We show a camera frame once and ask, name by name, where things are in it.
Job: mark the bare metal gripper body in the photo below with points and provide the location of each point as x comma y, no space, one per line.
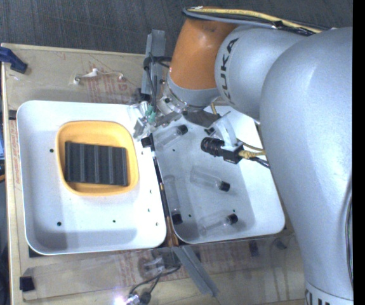
171,105

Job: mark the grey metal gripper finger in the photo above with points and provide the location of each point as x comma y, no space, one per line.
168,119
140,127

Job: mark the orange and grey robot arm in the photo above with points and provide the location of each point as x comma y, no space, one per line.
296,106

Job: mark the clear bottle with black cap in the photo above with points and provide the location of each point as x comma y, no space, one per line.
208,178
172,134
173,199
217,222

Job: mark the orange rounded bowl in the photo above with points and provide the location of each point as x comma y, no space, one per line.
99,130

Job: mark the black ribbed block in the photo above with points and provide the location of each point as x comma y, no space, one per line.
96,164

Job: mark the thin black and white rod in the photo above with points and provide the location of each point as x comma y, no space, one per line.
161,183

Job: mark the white plastic tray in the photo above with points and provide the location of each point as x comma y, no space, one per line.
252,202
90,221

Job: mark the brown cardboard board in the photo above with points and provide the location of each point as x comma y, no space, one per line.
74,272

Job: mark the black cylinder on white bracket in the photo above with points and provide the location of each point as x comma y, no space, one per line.
217,147

